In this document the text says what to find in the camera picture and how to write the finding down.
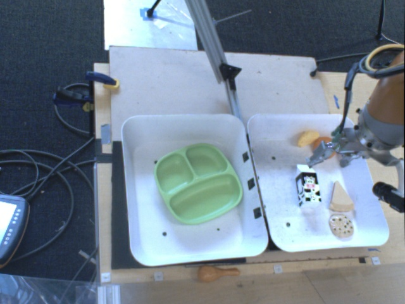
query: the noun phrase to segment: green plate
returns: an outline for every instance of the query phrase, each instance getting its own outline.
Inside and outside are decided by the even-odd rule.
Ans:
[[[234,168],[210,144],[193,144],[162,157],[154,178],[169,211],[185,224],[223,215],[237,206],[243,195]]]

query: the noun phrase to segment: yellow clamp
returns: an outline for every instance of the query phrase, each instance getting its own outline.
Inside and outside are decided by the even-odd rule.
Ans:
[[[106,89],[117,90],[120,87],[120,81],[118,79],[115,80],[115,85],[112,84],[103,84],[103,87]]]
[[[86,104],[83,105],[82,109],[88,113],[89,111],[94,111],[94,104],[90,104],[89,102],[86,102]]]

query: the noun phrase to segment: cable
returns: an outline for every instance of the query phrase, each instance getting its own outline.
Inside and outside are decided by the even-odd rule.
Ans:
[[[11,196],[16,196],[16,197],[27,197],[32,191],[34,191],[34,189],[35,189],[35,187],[36,187],[36,185],[37,185],[37,183],[38,183],[38,179],[39,179],[39,168],[38,168],[38,164],[37,164],[37,162],[32,158],[32,156],[30,156],[30,155],[29,155],[27,152],[25,152],[25,151],[17,150],[17,149],[11,149],[11,150],[3,150],[3,151],[0,151],[0,155],[5,155],[5,154],[9,154],[9,153],[21,153],[22,155],[24,155],[24,156],[26,156],[28,159],[30,159],[31,163],[34,164],[34,166],[35,166],[35,181],[34,181],[34,183],[32,184],[31,189],[28,190],[26,193],[23,193],[23,194],[16,194],[16,193],[17,193],[18,191],[20,191],[20,190],[18,190],[17,192],[15,191],[15,192],[13,192],[13,193],[10,194]]]
[[[94,163],[94,160],[89,160],[89,161],[84,161],[82,163],[78,163],[78,164],[74,164],[70,161],[68,161],[69,158],[71,158],[73,155],[77,154],[79,151],[81,151],[82,149],[84,149],[87,145],[89,145],[92,141],[94,140],[94,138],[92,137],[91,139],[89,139],[85,144],[83,144],[80,148],[78,148],[76,151],[74,151],[73,153],[71,153],[69,156],[67,156],[66,158],[62,158],[60,156],[56,156],[53,155],[51,153],[48,152],[43,152],[43,151],[34,151],[34,150],[8,150],[8,151],[0,151],[0,154],[7,154],[7,153],[21,153],[25,156],[27,156],[30,161],[26,161],[26,160],[3,160],[0,161],[0,165],[8,165],[8,164],[25,164],[25,165],[33,165],[37,171],[37,175],[36,175],[36,179],[35,181],[31,182],[30,184],[27,184],[26,186],[23,186],[21,188],[19,188],[18,190],[16,190],[13,194],[15,195],[16,193],[19,193],[20,191],[23,191],[27,188],[30,188],[28,190],[28,192],[24,193],[23,195],[27,195],[26,200],[30,201],[38,192],[38,190],[45,184],[45,182],[47,182],[51,177],[57,175],[59,178],[62,179],[62,181],[65,183],[68,192],[70,194],[70,198],[71,198],[71,204],[70,204],[70,212],[69,212],[69,216],[65,222],[65,224],[59,229],[58,233],[55,234],[55,236],[53,236],[48,242],[44,243],[42,246],[29,251],[28,253],[21,255],[19,257],[13,258],[12,262],[15,262],[17,260],[21,260],[23,258],[26,258],[30,255],[33,255],[34,253],[37,253],[41,250],[43,250],[44,248],[46,248],[47,246],[49,246],[51,243],[53,243],[64,231],[65,229],[68,227],[68,224],[70,223],[70,221],[72,220],[73,217],[73,209],[74,209],[74,194],[73,194],[73,190],[72,187],[70,186],[69,182],[67,181],[67,179],[65,178],[65,176],[63,176],[61,173],[65,172],[67,170],[71,170],[71,169],[75,169],[87,182],[87,184],[90,186],[90,188],[92,189],[92,192],[94,192],[94,188],[92,187],[91,181],[87,178],[87,176],[80,170],[80,168],[78,167],[79,165],[84,165],[84,164],[88,164],[88,163]],[[43,163],[39,163],[37,161],[35,161],[30,155],[29,153],[36,153],[36,154],[40,154],[40,155],[45,155],[57,160],[61,161],[55,166],[55,167],[50,167],[49,165],[45,165]],[[62,170],[57,170],[62,164],[64,164],[65,162],[67,162],[67,164],[69,165],[69,167],[64,168]],[[42,169],[46,169],[49,171],[49,173],[43,177],[43,178],[39,178],[39,168]]]
[[[70,84],[70,85],[67,85],[66,87],[64,87],[62,89],[69,90],[69,89],[78,88],[78,87],[83,87],[83,88],[89,89],[88,84],[82,84],[82,83]],[[76,133],[82,134],[82,135],[86,135],[86,136],[91,135],[91,133],[89,131],[78,129],[77,127],[74,127],[73,125],[69,124],[65,119],[63,119],[63,117],[61,116],[61,114],[60,114],[60,112],[58,110],[58,106],[54,105],[54,111],[55,111],[55,114],[56,114],[57,118],[68,129],[70,129],[70,130],[72,130],[72,131],[74,131]]]
[[[396,66],[392,66],[389,68],[383,68],[379,70],[374,70],[374,71],[369,71],[365,68],[365,61],[366,61],[366,56],[361,59],[359,62],[359,71],[361,73],[365,73],[369,75],[370,77],[376,78],[376,79],[381,79],[381,78],[386,78],[390,77],[391,75],[397,75],[400,74],[404,71],[404,63]]]
[[[73,276],[71,281],[69,282],[68,287],[66,287],[65,291],[63,292],[61,299],[59,300],[59,304],[63,302],[63,300],[66,297],[66,294],[68,293],[69,289],[71,288],[73,282],[76,280],[76,278],[80,275],[84,267],[90,262],[90,260],[96,255],[98,251],[98,247],[94,249],[94,251],[89,255],[89,257],[86,259],[86,261],[80,266],[80,268],[77,270],[76,274]]]
[[[385,20],[385,7],[386,7],[386,3],[387,3],[387,0],[382,0],[381,10],[380,10],[380,24],[378,25],[378,32],[377,32],[376,38],[377,38],[379,41],[382,41],[383,39],[385,39],[386,41],[389,41],[389,42],[391,42],[391,43],[400,44],[399,42],[397,42],[397,41],[395,41],[395,40],[393,40],[393,39],[391,39],[391,38],[388,38],[387,36],[385,36],[385,35],[382,33],[382,27],[383,27],[384,20]]]
[[[62,165],[64,164],[66,161],[68,161],[71,157],[73,157],[74,155],[76,155],[78,152],[82,151],[86,146],[88,146],[92,141],[94,140],[94,137],[92,137],[91,139],[89,139],[86,143],[84,143],[81,147],[79,147],[76,151],[70,153],[70,155],[68,155],[66,158],[64,158],[63,160],[61,160],[52,170],[51,172],[45,177],[45,179],[35,188],[35,190],[32,192],[32,194],[28,197],[26,197],[26,200],[29,202],[34,196],[35,194],[41,189],[41,187],[45,184],[45,182],[47,182],[48,178],[50,178],[50,176],[52,176],[52,174],[55,173],[55,171]]]
[[[346,91],[345,93],[345,97],[344,97],[344,109],[343,109],[343,117],[342,117],[342,121],[340,122],[340,125],[338,126],[339,128],[339,134],[342,133],[343,128],[344,128],[344,124],[347,118],[347,114],[349,113],[349,106],[350,106],[350,102],[352,99],[352,87],[353,87],[353,82],[354,82],[354,78],[356,76],[356,74],[359,71],[359,63],[353,63],[351,69],[349,70],[349,72],[346,75],[346,80],[345,80],[345,84],[344,84],[344,89]]]
[[[95,160],[87,160],[87,161],[79,162],[79,163],[73,164],[71,167],[64,168],[64,169],[59,170],[59,171],[57,171],[57,172],[59,172],[59,173],[62,174],[63,172],[66,172],[66,171],[75,169],[77,172],[80,173],[80,175],[82,175],[82,177],[85,179],[86,183],[89,185],[89,187],[90,187],[92,193],[94,194],[94,188],[93,188],[93,185],[92,185],[91,181],[89,180],[89,178],[87,178],[87,176],[84,174],[84,172],[79,168],[79,167],[81,167],[82,165],[88,165],[88,164],[92,164],[92,163],[94,163],[94,162],[95,162]],[[2,164],[15,164],[15,163],[16,163],[16,160],[0,161],[0,165],[2,165]],[[46,178],[46,177],[40,178],[40,179],[38,180],[38,182],[43,181],[45,178]],[[24,190],[24,189],[26,189],[26,188],[29,188],[29,187],[32,186],[33,184],[35,184],[35,182],[31,182],[30,184],[27,184],[27,185],[25,185],[25,186],[23,186],[23,187],[17,189],[14,193],[19,193],[20,191],[22,191],[22,190]]]
[[[31,164],[32,162],[29,161],[25,161],[25,160],[15,160],[16,163],[25,163],[25,164]],[[38,163],[38,166],[47,170],[50,170],[52,172],[53,168],[50,167],[49,165],[45,165],[43,163]],[[46,248],[47,246],[49,246],[52,242],[54,242],[64,231],[65,229],[68,227],[68,224],[70,223],[70,221],[72,220],[73,217],[73,210],[74,210],[74,206],[75,206],[75,196],[73,194],[73,190],[72,187],[70,186],[69,182],[67,181],[67,179],[60,173],[60,172],[56,172],[56,175],[62,179],[62,181],[65,183],[66,187],[68,188],[69,191],[69,195],[70,195],[70,212],[69,212],[69,216],[65,222],[65,224],[59,229],[58,233],[56,233],[48,242],[44,243],[42,246],[29,251],[28,253],[25,253],[24,255],[20,255],[16,258],[11,259],[11,262],[15,262],[21,259],[24,259],[30,255],[33,255],[34,253],[37,253],[41,250],[43,250],[44,248]]]
[[[335,60],[340,60],[342,58],[355,58],[357,56],[364,56],[368,55],[368,53],[354,53],[354,54],[346,54],[346,55],[340,55],[340,56],[333,56],[331,58],[322,58],[320,60],[315,60],[316,62],[316,68],[312,72],[309,73],[309,75],[313,78],[317,71],[319,70],[319,64],[323,62],[328,62],[328,61],[335,61]]]
[[[96,278],[97,278],[97,269],[94,269],[94,272],[90,277],[90,282],[96,282]]]
[[[376,72],[376,71],[378,71],[379,69],[373,68],[373,67],[370,65],[370,62],[371,62],[371,59],[372,59],[372,58],[374,58],[376,55],[378,55],[378,54],[380,54],[381,52],[386,51],[386,50],[388,50],[388,49],[400,49],[400,50],[404,50],[404,48],[405,48],[405,46],[402,45],[402,44],[399,44],[399,45],[398,45],[398,44],[388,44],[388,45],[380,46],[380,47],[374,49],[374,50],[367,56],[367,58],[366,58],[365,61],[364,61],[364,66],[365,66],[365,68],[366,68],[367,70]],[[395,67],[399,67],[399,66],[401,66],[401,65],[404,65],[404,62],[401,62],[400,64],[395,65]]]

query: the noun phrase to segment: white tray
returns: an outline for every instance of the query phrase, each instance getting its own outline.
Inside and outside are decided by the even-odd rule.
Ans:
[[[154,180],[155,161],[195,143],[220,149],[235,169],[243,187],[240,204],[228,213],[198,225],[180,223],[167,209]],[[200,262],[253,257],[268,244],[246,130],[231,115],[145,115],[129,118],[122,126],[123,160],[127,189],[130,249],[143,265]]]
[[[297,204],[296,165],[305,164],[311,147],[297,147],[304,130],[314,129],[329,136],[341,121],[340,115],[255,115],[248,123],[256,173],[270,228],[270,236],[282,250],[295,252],[358,246],[380,246],[389,228],[364,159],[342,168],[339,156],[315,165],[322,197],[321,205],[302,209]],[[347,119],[346,126],[352,127]],[[339,181],[354,202],[355,210],[345,213],[354,224],[350,239],[335,237],[328,224],[333,183]]]

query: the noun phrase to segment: dark gray carpet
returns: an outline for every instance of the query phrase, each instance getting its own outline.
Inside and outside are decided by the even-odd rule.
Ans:
[[[218,24],[226,51],[324,58],[370,52],[381,44],[374,38],[381,0],[207,2],[217,20],[252,9]],[[401,42],[404,2],[387,0],[383,28],[386,36]],[[103,31],[103,0],[0,0],[0,149],[38,149],[66,156],[87,140],[60,124],[51,98],[58,86],[84,82],[93,63],[108,61]],[[324,63],[321,70],[347,71],[354,60]],[[88,129],[86,113],[72,108],[63,114],[73,125]],[[73,161],[93,157],[94,145]],[[92,167],[85,171],[92,178]],[[24,166],[3,167],[0,190],[10,193],[32,177],[32,170]],[[92,252],[91,192],[76,173],[66,178],[75,193],[74,217],[67,230],[42,252],[11,263],[0,273],[71,279],[84,262],[78,251]],[[66,187],[54,179],[43,190],[32,202],[27,233],[16,256],[44,244],[67,218],[70,200]],[[88,265],[78,279],[88,280],[93,270]]]

